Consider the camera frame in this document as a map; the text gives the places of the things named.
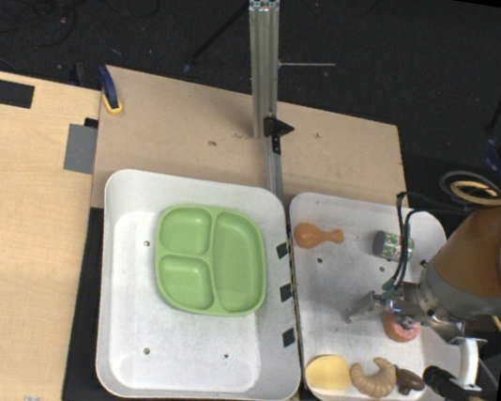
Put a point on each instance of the orange toy chicken drumstick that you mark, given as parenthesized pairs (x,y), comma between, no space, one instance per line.
(310,235)

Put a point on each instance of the brown toy mushroom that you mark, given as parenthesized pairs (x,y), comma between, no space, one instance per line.
(411,380)

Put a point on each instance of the small green and white can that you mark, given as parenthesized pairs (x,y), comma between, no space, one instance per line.
(388,245)

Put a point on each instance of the black cylinder on white bracket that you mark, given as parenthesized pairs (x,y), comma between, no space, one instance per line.
(467,359)

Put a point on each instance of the pink toy doughnut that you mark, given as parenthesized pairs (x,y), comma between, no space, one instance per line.
(399,334)

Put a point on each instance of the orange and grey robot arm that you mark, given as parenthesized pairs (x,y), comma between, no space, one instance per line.
(469,260)

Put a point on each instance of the tan toy croissant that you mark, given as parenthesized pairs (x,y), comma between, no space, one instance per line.
(379,380)

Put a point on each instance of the pale brown flat board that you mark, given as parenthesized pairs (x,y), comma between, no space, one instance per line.
(185,136)

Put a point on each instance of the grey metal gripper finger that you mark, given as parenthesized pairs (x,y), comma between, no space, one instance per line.
(367,307)
(407,322)

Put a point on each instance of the white plastic tray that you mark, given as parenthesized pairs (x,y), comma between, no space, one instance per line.
(336,285)
(187,351)

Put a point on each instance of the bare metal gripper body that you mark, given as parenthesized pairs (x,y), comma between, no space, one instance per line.
(418,305)

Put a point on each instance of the green divided plate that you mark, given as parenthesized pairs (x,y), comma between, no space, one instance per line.
(231,258)

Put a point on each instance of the yellow round toy biscuit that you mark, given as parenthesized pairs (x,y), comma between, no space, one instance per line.
(327,373)

